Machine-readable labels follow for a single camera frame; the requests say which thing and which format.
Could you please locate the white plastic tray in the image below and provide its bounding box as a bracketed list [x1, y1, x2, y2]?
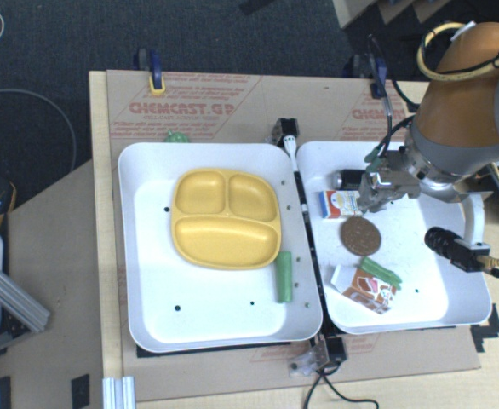
[117, 141, 324, 354]
[295, 140, 493, 336]

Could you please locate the white and red carton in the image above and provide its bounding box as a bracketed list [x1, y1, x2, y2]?
[318, 188, 364, 220]

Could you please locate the yellow divided plate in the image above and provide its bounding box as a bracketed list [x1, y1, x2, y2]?
[170, 168, 283, 271]

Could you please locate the black block with thin wires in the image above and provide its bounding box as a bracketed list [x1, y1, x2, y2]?
[316, 337, 347, 365]
[273, 117, 300, 147]

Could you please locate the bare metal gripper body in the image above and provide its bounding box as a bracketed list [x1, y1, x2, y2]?
[361, 149, 443, 207]

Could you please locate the green toy cucumber stick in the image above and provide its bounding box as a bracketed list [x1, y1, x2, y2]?
[273, 251, 295, 304]

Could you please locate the black cylinder on white bracket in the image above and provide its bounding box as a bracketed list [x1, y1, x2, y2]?
[423, 190, 491, 273]

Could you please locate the brown cardboard board red print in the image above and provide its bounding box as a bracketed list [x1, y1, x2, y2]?
[106, 69, 494, 402]

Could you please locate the brown round biscuit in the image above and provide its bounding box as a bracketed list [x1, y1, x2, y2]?
[340, 215, 382, 257]

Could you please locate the thin black and white rod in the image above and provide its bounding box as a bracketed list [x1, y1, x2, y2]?
[284, 136, 332, 337]

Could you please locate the black can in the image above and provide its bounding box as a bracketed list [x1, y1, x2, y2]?
[332, 168, 369, 191]

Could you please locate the brown and white carton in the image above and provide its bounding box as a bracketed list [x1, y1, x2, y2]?
[330, 263, 398, 316]

